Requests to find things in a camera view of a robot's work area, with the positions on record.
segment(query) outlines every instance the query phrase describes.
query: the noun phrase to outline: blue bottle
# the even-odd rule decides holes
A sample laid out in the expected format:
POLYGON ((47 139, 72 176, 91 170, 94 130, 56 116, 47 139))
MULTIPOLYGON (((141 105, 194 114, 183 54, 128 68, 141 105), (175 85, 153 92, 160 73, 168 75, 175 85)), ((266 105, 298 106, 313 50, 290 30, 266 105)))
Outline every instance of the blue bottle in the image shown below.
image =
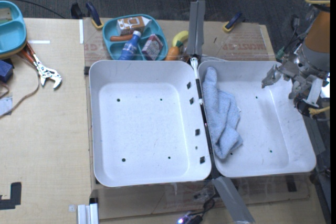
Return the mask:
POLYGON ((139 31, 134 31, 132 38, 127 41, 121 51, 121 55, 118 60, 132 60, 137 49, 138 42, 141 37, 141 33, 139 31))

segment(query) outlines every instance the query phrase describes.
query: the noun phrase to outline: yellow banana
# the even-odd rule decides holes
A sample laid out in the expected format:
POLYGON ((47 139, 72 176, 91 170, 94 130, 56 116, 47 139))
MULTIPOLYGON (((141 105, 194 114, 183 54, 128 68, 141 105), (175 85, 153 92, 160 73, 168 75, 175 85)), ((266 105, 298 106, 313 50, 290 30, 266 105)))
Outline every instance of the yellow banana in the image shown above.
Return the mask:
POLYGON ((175 47, 177 42, 180 41, 180 42, 184 42, 188 39, 188 35, 189 35, 189 32, 188 31, 181 31, 179 32, 174 38, 173 38, 173 41, 172 41, 172 47, 175 47))

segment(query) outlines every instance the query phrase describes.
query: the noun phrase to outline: blue towel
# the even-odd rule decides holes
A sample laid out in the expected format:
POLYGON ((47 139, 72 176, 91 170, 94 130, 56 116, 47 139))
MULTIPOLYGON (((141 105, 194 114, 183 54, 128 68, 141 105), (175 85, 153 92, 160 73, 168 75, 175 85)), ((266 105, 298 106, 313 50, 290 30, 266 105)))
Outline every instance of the blue towel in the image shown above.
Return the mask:
POLYGON ((220 159, 243 143, 236 131, 239 108, 232 94, 217 89, 217 72, 208 67, 202 83, 204 108, 215 154, 220 159))

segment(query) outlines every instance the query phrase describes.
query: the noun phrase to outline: white plastic tray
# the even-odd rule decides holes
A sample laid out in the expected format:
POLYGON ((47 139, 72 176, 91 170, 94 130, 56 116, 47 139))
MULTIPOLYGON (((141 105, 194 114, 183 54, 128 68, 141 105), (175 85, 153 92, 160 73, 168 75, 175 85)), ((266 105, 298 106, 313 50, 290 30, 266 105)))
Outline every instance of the white plastic tray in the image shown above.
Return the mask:
POLYGON ((235 96, 241 109, 237 131, 243 144, 224 161, 215 158, 227 177, 249 177, 309 172, 316 156, 302 115, 288 99, 292 83, 280 79, 261 88, 261 81, 277 62, 206 61, 199 66, 217 70, 217 87, 235 96))
POLYGON ((92 65, 89 78, 93 165, 100 183, 119 187, 209 175, 195 75, 188 64, 104 60, 92 65))

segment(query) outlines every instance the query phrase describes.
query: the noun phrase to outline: teal tray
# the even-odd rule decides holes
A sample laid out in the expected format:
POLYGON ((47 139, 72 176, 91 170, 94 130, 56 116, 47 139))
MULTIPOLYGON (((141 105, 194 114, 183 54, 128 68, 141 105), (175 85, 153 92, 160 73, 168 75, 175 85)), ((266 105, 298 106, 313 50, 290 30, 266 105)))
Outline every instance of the teal tray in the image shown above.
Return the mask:
POLYGON ((143 16, 147 19, 151 19, 152 22, 149 25, 149 27, 144 31, 144 33, 142 33, 141 38, 139 40, 138 43, 138 51, 136 53, 136 55, 134 56, 133 60, 145 60, 147 61, 147 59, 144 57, 144 55, 142 54, 141 50, 143 48, 143 46, 145 45, 147 39, 149 38, 149 36, 151 34, 156 34, 157 37, 160 39, 160 41, 163 44, 163 48, 161 49, 158 57, 156 58, 156 61, 160 61, 163 60, 166 56, 167 56, 167 52, 168 52, 168 45, 167 45, 167 40, 163 34, 163 31, 160 27, 160 25, 157 23, 157 21, 146 14, 134 14, 134 15, 127 15, 127 16, 122 16, 122 17, 118 17, 118 18, 114 18, 111 19, 109 21, 107 21, 103 27, 103 38, 104 38, 104 42, 105 45, 107 47, 107 50, 111 56, 111 58, 113 60, 117 60, 119 58, 119 56, 121 55, 121 51, 125 45, 125 43, 127 41, 110 41, 110 37, 111 36, 118 36, 118 32, 117 32, 117 20, 119 19, 123 19, 123 18, 128 18, 128 17, 135 17, 135 16, 143 16))
POLYGON ((20 9, 12 2, 0 1, 0 9, 9 8, 12 20, 0 24, 0 59, 18 53, 26 44, 27 31, 20 9))

